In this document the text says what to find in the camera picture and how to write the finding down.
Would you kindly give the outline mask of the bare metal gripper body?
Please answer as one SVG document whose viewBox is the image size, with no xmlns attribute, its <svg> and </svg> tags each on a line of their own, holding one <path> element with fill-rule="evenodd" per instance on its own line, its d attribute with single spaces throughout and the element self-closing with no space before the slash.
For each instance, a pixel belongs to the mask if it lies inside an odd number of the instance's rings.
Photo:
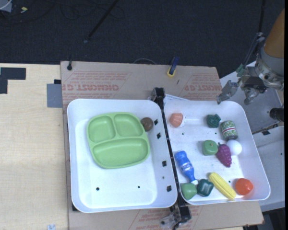
<svg viewBox="0 0 288 230">
<path fill-rule="evenodd" d="M 238 71 L 238 85 L 243 89 L 255 89 L 260 93 L 268 88 L 284 90 L 284 77 L 263 67 L 245 67 Z"/>
</svg>

